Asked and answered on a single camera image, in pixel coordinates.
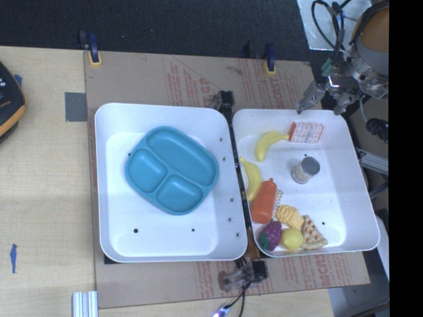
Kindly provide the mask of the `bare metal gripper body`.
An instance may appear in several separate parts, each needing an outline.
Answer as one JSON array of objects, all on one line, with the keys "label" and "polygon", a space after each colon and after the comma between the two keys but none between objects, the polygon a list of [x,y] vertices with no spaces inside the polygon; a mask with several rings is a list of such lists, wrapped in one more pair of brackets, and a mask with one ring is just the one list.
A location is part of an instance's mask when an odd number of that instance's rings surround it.
[{"label": "bare metal gripper body", "polygon": [[389,54],[373,50],[350,50],[328,74],[328,92],[354,94],[356,91],[373,98],[389,94]]}]

